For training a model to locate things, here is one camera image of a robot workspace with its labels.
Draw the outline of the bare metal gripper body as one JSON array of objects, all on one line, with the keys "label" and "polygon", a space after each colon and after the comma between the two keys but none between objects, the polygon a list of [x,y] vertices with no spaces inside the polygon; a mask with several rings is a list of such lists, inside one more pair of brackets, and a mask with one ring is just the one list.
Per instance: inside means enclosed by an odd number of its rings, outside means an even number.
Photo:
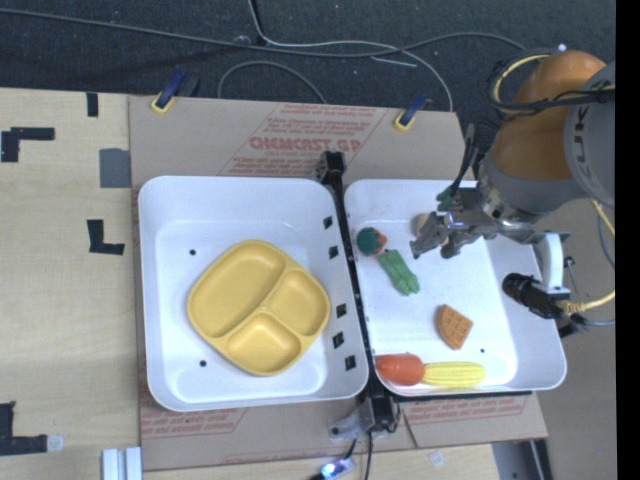
[{"label": "bare metal gripper body", "polygon": [[498,235],[519,243],[529,242],[538,217],[509,204],[495,189],[460,188],[448,210],[453,243],[491,240]]}]

